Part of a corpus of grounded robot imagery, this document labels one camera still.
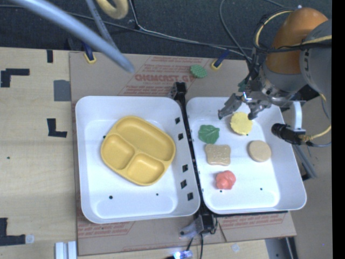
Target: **cardboard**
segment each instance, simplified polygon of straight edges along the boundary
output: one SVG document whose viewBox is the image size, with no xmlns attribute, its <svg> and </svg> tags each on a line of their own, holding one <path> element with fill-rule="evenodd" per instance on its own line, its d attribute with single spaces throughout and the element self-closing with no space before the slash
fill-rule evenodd
<svg viewBox="0 0 345 259">
<path fill-rule="evenodd" d="M 112 224 L 91 223 L 83 216 L 75 104 L 85 96 L 170 96 L 177 81 L 186 83 L 187 101 L 193 97 L 227 97 L 237 93 L 238 83 L 247 75 L 247 66 L 242 60 L 224 60 L 222 68 L 213 71 L 210 64 L 214 59 L 127 54 L 135 66 L 135 73 L 129 74 L 104 55 L 95 53 L 95 56 L 97 61 L 89 64 L 83 52 L 70 53 L 78 254 L 186 247 L 190 239 L 180 237 L 178 232 L 194 220 L 193 216 Z M 189 71 L 195 64 L 204 67 L 208 75 L 195 78 Z M 206 236 L 204 244 L 296 235 L 290 212 L 220 217 L 218 223 L 216 233 Z M 196 237 L 192 244 L 199 244 L 199 238 Z"/>
</svg>

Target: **yellow round slice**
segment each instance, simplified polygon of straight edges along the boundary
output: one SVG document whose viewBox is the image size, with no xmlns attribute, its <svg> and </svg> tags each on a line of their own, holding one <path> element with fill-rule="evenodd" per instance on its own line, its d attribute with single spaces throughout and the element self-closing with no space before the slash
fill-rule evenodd
<svg viewBox="0 0 345 259">
<path fill-rule="evenodd" d="M 230 126 L 234 132 L 247 135 L 251 132 L 253 121 L 248 119 L 248 115 L 244 112 L 235 112 L 230 120 Z"/>
<path fill-rule="evenodd" d="M 270 146 L 266 142 L 255 140 L 249 143 L 248 154 L 254 161 L 265 162 L 271 157 L 272 152 Z"/>
</svg>

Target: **yellow plate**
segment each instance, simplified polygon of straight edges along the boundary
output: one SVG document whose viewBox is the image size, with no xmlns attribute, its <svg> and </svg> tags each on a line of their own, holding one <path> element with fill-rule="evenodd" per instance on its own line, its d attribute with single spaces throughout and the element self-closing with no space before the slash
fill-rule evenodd
<svg viewBox="0 0 345 259">
<path fill-rule="evenodd" d="M 156 183 L 176 153 L 173 139 L 142 118 L 127 116 L 115 123 L 101 146 L 103 162 L 142 186 Z"/>
</svg>

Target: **light wood surface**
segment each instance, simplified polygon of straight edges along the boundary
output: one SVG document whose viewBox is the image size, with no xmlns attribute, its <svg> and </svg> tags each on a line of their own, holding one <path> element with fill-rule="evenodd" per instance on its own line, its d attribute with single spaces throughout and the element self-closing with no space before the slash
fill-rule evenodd
<svg viewBox="0 0 345 259">
<path fill-rule="evenodd" d="M 8 235 L 33 235 L 34 243 L 0 247 L 0 258 L 54 258 L 54 244 L 77 240 L 71 103 L 54 101 L 53 82 L 70 80 L 68 51 L 0 48 L 0 69 L 28 68 L 0 88 L 0 217 Z M 47 118 L 56 118 L 66 138 L 49 137 Z M 268 259 L 264 240 L 209 244 L 203 258 Z M 199 257 L 200 246 L 191 250 Z M 176 250 L 148 250 L 79 258 L 165 258 Z"/>
</svg>

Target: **red toy food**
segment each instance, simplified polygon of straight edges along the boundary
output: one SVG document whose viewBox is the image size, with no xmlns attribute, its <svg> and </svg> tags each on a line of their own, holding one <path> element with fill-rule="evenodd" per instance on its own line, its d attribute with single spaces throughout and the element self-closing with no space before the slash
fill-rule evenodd
<svg viewBox="0 0 345 259">
<path fill-rule="evenodd" d="M 235 181 L 236 177 L 231 171 L 223 171 L 216 176 L 216 186 L 218 189 L 231 189 Z"/>
</svg>

